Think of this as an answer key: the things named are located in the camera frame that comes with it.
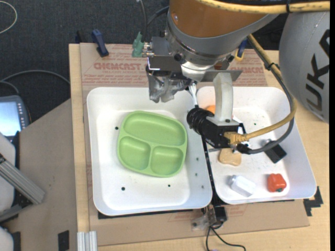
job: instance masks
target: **black floor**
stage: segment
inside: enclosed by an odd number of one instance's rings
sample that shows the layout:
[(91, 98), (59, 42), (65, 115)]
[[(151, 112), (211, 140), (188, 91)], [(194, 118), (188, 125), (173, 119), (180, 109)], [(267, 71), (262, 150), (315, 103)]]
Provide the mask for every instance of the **black floor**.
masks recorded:
[[(0, 33), (0, 81), (27, 70), (47, 70), (69, 79), (69, 43), (81, 30), (88, 41), (99, 29), (106, 43), (132, 43), (142, 26), (142, 14), (135, 0), (0, 0), (12, 4), (16, 24)], [(144, 0), (148, 16), (168, 5), (169, 0)], [(14, 11), (0, 3), (0, 32), (14, 20)], [(286, 20), (280, 15), (254, 35), (265, 49), (278, 49)], [(148, 30), (157, 36), (165, 28), (164, 16)], [(66, 81), (51, 74), (27, 73), (8, 80), (19, 90), (35, 121), (70, 98)], [(15, 90), (0, 83), (0, 96)]]

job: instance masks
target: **green plate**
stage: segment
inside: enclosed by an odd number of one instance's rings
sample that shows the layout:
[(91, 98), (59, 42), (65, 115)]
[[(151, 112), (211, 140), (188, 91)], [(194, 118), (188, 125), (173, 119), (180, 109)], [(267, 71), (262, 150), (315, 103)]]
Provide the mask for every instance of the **green plate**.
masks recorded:
[(172, 177), (183, 167), (187, 133), (176, 119), (146, 111), (128, 114), (119, 130), (117, 154), (128, 169)]

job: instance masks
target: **yellow cable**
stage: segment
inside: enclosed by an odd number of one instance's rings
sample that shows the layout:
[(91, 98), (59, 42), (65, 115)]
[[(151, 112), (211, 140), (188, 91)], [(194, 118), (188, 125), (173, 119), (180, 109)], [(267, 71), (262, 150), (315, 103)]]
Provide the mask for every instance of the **yellow cable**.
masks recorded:
[[(264, 61), (267, 64), (271, 64), (271, 68), (274, 71), (274, 73), (280, 78), (282, 79), (281, 76), (281, 72), (278, 69), (278, 67), (271, 61), (271, 59), (269, 58), (269, 56), (265, 53), (264, 49), (258, 44), (258, 42), (256, 41), (256, 39), (254, 38), (253, 35), (249, 35), (248, 39), (250, 40), (250, 42), (253, 44), (253, 46), (257, 49), (257, 51), (259, 52), (259, 54), (264, 58)], [(238, 144), (241, 143), (243, 141), (248, 141), (251, 138), (254, 138), (256, 136), (260, 136), (266, 133), (269, 133), (277, 128), (280, 128), (281, 126), (283, 126), (284, 124), (290, 122), (293, 118), (294, 118), (294, 114), (297, 110), (297, 103), (296, 100), (291, 96), (292, 98), (292, 109), (291, 112), (281, 121), (279, 121), (278, 123), (275, 123), (273, 125), (270, 125), (269, 127), (251, 132), (251, 133), (247, 133), (247, 134), (238, 134), (236, 132), (226, 132), (224, 133), (224, 136), (226, 138), (229, 139), (229, 143), (230, 144)]]
[[(255, 14), (284, 14), (287, 13), (286, 5), (269, 5), (269, 6), (251, 6), (231, 4), (216, 0), (196, 0), (210, 7), (219, 8), (232, 12), (245, 12)], [(305, 2), (289, 5), (290, 12), (319, 12), (330, 11), (330, 1)]]

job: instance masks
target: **monitor screen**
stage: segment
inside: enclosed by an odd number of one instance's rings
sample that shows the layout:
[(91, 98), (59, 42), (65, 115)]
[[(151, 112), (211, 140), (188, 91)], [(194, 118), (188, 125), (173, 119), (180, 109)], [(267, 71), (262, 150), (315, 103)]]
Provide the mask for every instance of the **monitor screen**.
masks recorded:
[(13, 136), (21, 131), (16, 102), (0, 102), (0, 132), (4, 136)]

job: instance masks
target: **wooden edge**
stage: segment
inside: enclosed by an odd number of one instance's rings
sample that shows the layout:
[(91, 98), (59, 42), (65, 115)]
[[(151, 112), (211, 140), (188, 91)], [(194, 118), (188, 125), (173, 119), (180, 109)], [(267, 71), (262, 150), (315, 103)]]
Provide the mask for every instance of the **wooden edge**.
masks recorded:
[(78, 232), (90, 231), (88, 211), (80, 45), (69, 44), (74, 171)]

